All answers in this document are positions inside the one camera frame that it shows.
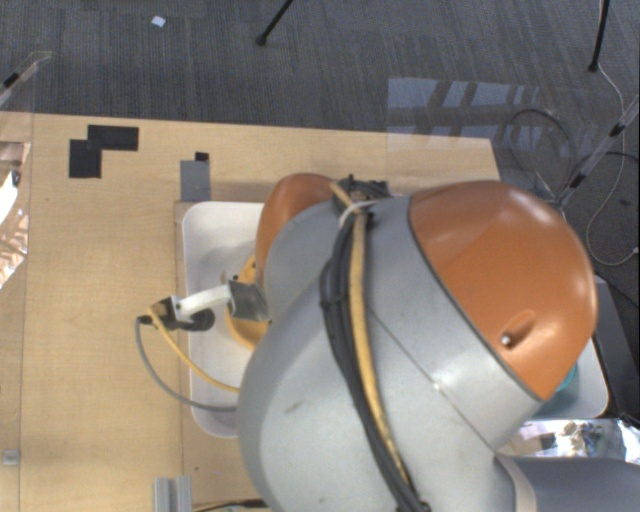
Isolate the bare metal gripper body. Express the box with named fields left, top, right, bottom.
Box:
left=227, top=279, right=272, bottom=324

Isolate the white plastic tray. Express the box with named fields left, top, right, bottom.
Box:
left=181, top=201, right=267, bottom=439

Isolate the teal bowl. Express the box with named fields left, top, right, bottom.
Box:
left=548, top=361, right=580, bottom=402

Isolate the black cylinder on white bracket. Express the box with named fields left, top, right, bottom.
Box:
left=149, top=284, right=233, bottom=332

